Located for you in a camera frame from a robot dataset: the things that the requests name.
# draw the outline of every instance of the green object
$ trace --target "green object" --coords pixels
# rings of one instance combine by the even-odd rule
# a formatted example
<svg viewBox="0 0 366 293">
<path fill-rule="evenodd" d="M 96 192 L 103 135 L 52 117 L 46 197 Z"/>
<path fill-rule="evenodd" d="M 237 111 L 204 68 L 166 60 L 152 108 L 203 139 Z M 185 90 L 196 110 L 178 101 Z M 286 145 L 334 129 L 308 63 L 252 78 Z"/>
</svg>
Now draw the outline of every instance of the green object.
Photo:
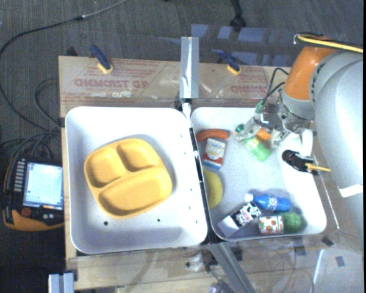
<svg viewBox="0 0 366 293">
<path fill-rule="evenodd" d="M 304 225 L 302 217 L 295 212 L 283 212 L 281 215 L 286 233 L 297 232 Z"/>
<path fill-rule="evenodd" d="M 262 113 L 262 109 L 263 109 L 263 102 L 257 103 L 256 104 L 256 108 L 255 108 L 255 113 L 256 114 Z"/>
<path fill-rule="evenodd" d="M 271 151 L 257 137 L 243 139 L 242 143 L 261 162 L 264 162 L 271 154 Z"/>
<path fill-rule="evenodd" d="M 237 132 L 238 134 L 240 134 L 241 132 L 244 131 L 244 124 L 239 124 L 236 129 L 234 129 L 235 132 Z"/>
</svg>

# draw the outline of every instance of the metal bracket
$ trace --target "metal bracket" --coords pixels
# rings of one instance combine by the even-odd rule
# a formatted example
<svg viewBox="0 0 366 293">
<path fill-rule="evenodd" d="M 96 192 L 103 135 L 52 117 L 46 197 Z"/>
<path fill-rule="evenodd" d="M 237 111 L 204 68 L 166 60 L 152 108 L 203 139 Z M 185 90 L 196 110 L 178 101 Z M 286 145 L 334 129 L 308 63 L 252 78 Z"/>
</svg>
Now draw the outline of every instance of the metal bracket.
<svg viewBox="0 0 366 293">
<path fill-rule="evenodd" d="M 208 249 L 228 276 L 231 286 L 236 292 L 255 293 L 255 289 L 236 260 L 228 242 L 209 244 Z"/>
<path fill-rule="evenodd" d="M 57 273 L 49 275 L 49 293 L 74 293 L 74 275 L 72 272 L 59 275 Z"/>
<path fill-rule="evenodd" d="M 181 80 L 179 97 L 181 100 L 198 98 L 199 84 L 199 38 L 182 37 Z"/>
</svg>

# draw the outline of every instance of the gray carpet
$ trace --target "gray carpet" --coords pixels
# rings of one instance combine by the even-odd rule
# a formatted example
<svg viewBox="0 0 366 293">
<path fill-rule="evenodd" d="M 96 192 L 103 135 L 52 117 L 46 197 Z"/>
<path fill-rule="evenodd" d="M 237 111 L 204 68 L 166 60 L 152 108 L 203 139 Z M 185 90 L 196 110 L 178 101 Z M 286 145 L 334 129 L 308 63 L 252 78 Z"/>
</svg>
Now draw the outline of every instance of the gray carpet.
<svg viewBox="0 0 366 293">
<path fill-rule="evenodd" d="M 0 0 L 0 49 L 16 34 L 93 13 L 119 1 L 122 0 Z M 329 33 L 351 43 L 364 42 L 364 0 L 240 3 L 250 28 Z M 58 78 L 57 56 L 64 55 L 70 46 L 79 56 L 89 56 L 88 47 L 96 43 L 110 57 L 179 60 L 180 47 L 174 41 L 191 35 L 194 24 L 228 26 L 233 17 L 229 0 L 128 0 L 89 19 L 15 40 L 1 56 L 2 88 L 21 114 L 45 129 L 53 129 L 54 125 L 34 106 L 34 90 L 44 79 Z M 211 34 L 206 38 L 211 48 Z M 171 40 L 168 47 L 166 40 Z M 203 61 L 214 60 L 217 61 L 214 56 L 203 56 Z M 41 87 L 38 99 L 51 117 L 58 118 L 58 82 Z M 41 132 L 41 128 L 17 116 L 0 92 L 0 142 Z M 60 157 L 59 138 L 51 137 L 48 143 L 54 155 Z M 46 292 L 47 274 L 64 268 L 63 230 L 19 233 L 2 224 L 3 171 L 15 147 L 8 143 L 0 150 L 0 292 Z"/>
</svg>

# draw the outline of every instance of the device screen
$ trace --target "device screen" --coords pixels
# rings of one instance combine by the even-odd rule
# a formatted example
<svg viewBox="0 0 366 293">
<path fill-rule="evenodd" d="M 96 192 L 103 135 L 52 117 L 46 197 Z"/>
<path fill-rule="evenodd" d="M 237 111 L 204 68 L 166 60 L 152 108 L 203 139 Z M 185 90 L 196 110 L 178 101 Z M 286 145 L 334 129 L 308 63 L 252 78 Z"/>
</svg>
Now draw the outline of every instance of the device screen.
<svg viewBox="0 0 366 293">
<path fill-rule="evenodd" d="M 27 163 L 23 206 L 63 209 L 62 167 Z"/>
</svg>

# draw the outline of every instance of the yellow object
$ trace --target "yellow object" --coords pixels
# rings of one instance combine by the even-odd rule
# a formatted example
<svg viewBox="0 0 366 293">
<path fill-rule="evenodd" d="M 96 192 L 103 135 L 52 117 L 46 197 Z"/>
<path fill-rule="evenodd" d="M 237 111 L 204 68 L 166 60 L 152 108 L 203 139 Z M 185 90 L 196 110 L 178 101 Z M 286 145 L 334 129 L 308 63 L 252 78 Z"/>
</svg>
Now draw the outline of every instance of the yellow object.
<svg viewBox="0 0 366 293">
<path fill-rule="evenodd" d="M 47 224 L 45 224 L 44 222 L 40 222 L 37 219 L 23 217 L 21 214 L 18 213 L 16 209 L 12 209 L 11 213 L 13 218 L 13 225 L 7 223 L 5 220 L 4 224 L 8 228 L 18 231 L 43 231 L 64 226 L 64 223 L 58 223 L 56 225 L 47 226 Z"/>
<path fill-rule="evenodd" d="M 111 67 L 110 67 L 110 69 L 106 69 L 103 65 L 101 65 L 100 63 L 98 63 L 98 67 L 103 71 L 103 73 L 105 73 L 105 74 L 110 74 L 112 71 L 113 71 L 113 69 L 114 69 L 114 67 L 112 66 L 112 65 L 110 65 Z"/>
<path fill-rule="evenodd" d="M 142 139 L 124 139 L 95 150 L 85 160 L 84 173 L 96 202 L 118 219 L 144 213 L 172 192 L 160 156 Z"/>
<path fill-rule="evenodd" d="M 305 166 L 307 167 L 307 169 L 311 170 L 311 169 L 316 169 L 316 170 L 322 170 L 323 172 L 328 172 L 330 173 L 331 170 L 329 168 L 325 168 L 325 167 L 320 167 L 311 163 L 305 163 Z"/>
<path fill-rule="evenodd" d="M 228 65 L 227 69 L 228 69 L 228 71 L 230 71 L 232 74 L 235 74 L 235 75 L 241 74 L 241 72 L 242 72 L 242 68 L 241 67 L 237 71 L 233 67 L 231 67 L 230 65 Z"/>
<path fill-rule="evenodd" d="M 220 177 L 207 169 L 203 169 L 207 182 L 209 183 L 209 197 L 207 201 L 209 202 L 210 209 L 216 207 L 220 204 L 223 195 L 223 187 Z"/>
<path fill-rule="evenodd" d="M 364 50 L 359 48 L 358 46 L 347 45 L 343 43 L 339 43 L 337 40 L 323 40 L 320 36 L 315 36 L 311 34 L 296 34 L 295 39 L 298 38 L 303 42 L 306 43 L 313 43 L 315 45 L 327 46 L 330 48 L 337 48 L 347 51 L 354 51 L 358 53 L 363 53 Z"/>
</svg>

